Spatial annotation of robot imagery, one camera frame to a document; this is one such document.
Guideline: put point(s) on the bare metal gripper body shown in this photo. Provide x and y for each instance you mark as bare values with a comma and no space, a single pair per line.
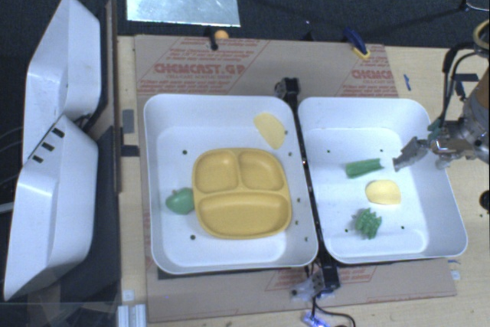
459,143

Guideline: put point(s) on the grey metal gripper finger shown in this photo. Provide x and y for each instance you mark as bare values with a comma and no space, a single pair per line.
409,155

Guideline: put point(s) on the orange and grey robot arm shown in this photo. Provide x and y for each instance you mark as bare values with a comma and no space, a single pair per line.
481,92

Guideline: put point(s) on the yellow toy lemon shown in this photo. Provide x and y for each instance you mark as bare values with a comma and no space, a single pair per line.
383,192

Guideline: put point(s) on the green toy celery stalk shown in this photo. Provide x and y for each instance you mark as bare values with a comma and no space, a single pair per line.
363,167

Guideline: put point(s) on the white plastic tray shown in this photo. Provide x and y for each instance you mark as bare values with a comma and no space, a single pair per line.
226,122
421,233

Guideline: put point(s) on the thin black rod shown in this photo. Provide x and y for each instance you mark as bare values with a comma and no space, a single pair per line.
306,172

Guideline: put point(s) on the yellow toy potato chip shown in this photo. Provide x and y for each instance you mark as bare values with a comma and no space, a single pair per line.
270,130

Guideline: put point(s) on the yellow divided plate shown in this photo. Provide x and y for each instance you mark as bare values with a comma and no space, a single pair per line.
241,203

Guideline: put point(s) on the brown cardboard board red print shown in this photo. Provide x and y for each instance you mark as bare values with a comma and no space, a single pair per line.
249,82

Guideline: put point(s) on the green toy pepper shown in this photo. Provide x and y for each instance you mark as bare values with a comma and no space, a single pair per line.
180,201

